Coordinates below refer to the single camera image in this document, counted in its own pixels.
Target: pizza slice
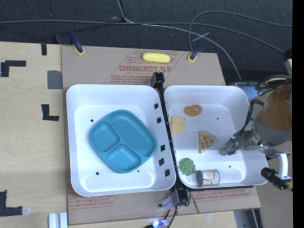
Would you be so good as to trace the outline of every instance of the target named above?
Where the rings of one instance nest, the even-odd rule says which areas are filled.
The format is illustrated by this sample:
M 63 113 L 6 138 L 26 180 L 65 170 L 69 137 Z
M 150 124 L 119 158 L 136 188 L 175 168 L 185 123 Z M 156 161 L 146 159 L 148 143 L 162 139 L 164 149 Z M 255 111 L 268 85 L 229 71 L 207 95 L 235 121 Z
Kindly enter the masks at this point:
M 199 153 L 203 153 L 217 141 L 216 137 L 206 131 L 199 131 Z

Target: robotic arm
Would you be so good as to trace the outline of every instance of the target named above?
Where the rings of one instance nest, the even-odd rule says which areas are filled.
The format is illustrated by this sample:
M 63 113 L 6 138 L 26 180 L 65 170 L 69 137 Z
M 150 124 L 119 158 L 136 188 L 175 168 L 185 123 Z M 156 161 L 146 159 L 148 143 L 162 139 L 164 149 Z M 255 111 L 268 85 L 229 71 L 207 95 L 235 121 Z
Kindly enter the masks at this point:
M 268 158 L 277 158 L 279 171 L 264 168 L 261 175 L 279 189 L 292 190 L 291 178 L 287 175 L 290 153 L 277 149 L 277 145 L 292 141 L 292 78 L 272 76 L 258 83 L 255 89 L 260 95 L 273 92 L 265 103 L 256 99 L 251 101 L 243 128 L 227 141 L 221 153 L 232 155 L 239 149 L 259 149 Z M 257 116 L 252 114 L 254 104 L 262 106 Z

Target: white tray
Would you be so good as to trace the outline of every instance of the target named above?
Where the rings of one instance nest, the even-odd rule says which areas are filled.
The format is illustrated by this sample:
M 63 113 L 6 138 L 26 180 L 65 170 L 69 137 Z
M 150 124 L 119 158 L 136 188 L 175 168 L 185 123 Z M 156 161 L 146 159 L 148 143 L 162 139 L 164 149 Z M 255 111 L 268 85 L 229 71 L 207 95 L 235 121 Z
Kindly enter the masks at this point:
M 196 170 L 219 171 L 219 185 L 203 187 L 198 186 L 195 174 L 186 176 L 179 171 L 180 180 L 187 187 L 235 187 L 267 182 L 260 174 L 268 166 L 265 155 L 260 151 L 241 150 L 226 156 L 219 152 L 245 123 L 249 104 L 241 89 L 235 86 L 170 86 L 164 97 L 169 121 L 172 116 L 185 118 L 184 133 L 172 133 L 177 164 L 188 157 L 193 160 Z M 184 108 L 191 105 L 200 105 L 202 112 L 193 117 L 186 115 Z M 201 154 L 199 131 L 206 131 L 217 138 L 216 143 Z
M 88 197 L 167 190 L 174 185 L 176 174 L 155 89 L 146 85 L 74 85 L 66 98 L 71 182 L 78 194 Z M 89 141 L 92 127 L 115 110 L 135 114 L 158 144 L 155 154 L 130 173 L 110 169 Z

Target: black fabric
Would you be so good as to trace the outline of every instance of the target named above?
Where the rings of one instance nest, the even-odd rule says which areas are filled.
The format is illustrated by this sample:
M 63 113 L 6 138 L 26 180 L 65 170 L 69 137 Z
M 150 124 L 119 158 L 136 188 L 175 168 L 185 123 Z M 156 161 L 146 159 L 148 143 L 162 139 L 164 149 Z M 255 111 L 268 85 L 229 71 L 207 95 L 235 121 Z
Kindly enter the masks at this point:
M 124 21 L 117 0 L 0 0 L 0 21 L 22 19 L 73 19 L 104 22 Z M 273 23 L 293 22 L 293 0 L 121 0 L 124 16 L 131 22 L 191 22 L 205 11 L 229 11 Z M 261 80 L 287 74 L 283 52 L 292 48 L 292 28 L 278 27 L 224 13 L 209 13 L 197 23 L 226 27 L 265 41 L 212 26 L 193 25 L 192 31 L 221 46 L 231 57 L 243 80 Z M 170 25 L 188 30 L 188 25 Z M 69 32 L 84 46 L 146 48 L 190 51 L 188 34 L 174 28 L 144 25 L 87 25 L 72 23 L 24 23 L 0 25 L 0 41 L 70 44 Z M 227 54 L 206 39 L 202 52 L 217 53 L 226 82 L 238 80 Z

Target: yellow object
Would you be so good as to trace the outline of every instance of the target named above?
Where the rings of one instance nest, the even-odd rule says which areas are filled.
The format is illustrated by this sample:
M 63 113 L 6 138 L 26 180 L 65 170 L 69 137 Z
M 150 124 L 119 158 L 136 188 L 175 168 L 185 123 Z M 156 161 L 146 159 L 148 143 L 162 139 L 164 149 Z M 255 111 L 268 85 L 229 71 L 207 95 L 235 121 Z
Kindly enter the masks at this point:
M 86 51 L 85 51 L 83 48 L 82 48 L 83 52 L 79 52 L 79 51 L 77 50 L 76 47 L 74 47 L 74 50 L 76 51 L 76 53 L 77 53 L 79 56 L 82 56 L 84 53 L 86 53 Z
M 153 63 L 169 63 L 170 56 L 164 53 L 146 52 L 142 55 L 144 61 Z
M 196 60 L 196 58 L 197 58 L 198 56 L 195 56 L 194 59 L 192 60 L 192 59 L 190 58 L 191 55 L 192 55 L 192 53 L 190 53 L 189 56 L 187 57 L 187 61 L 190 62 L 190 63 L 193 63 L 193 62 Z
M 171 117 L 172 133 L 184 133 L 184 121 L 183 117 Z

